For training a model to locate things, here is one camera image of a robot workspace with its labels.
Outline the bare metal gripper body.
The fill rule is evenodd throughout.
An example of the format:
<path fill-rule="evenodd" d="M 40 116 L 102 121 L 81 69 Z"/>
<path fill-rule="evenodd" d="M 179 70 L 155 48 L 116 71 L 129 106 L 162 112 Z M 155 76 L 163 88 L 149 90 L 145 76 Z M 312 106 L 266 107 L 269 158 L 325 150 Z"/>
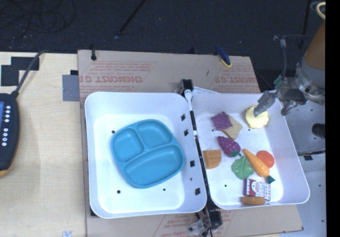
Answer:
<path fill-rule="evenodd" d="M 323 106 L 325 104 L 325 91 L 314 84 L 296 84 L 295 81 L 282 81 L 275 85 L 278 99 L 282 103 L 296 103 L 304 105 L 310 101 Z"/>

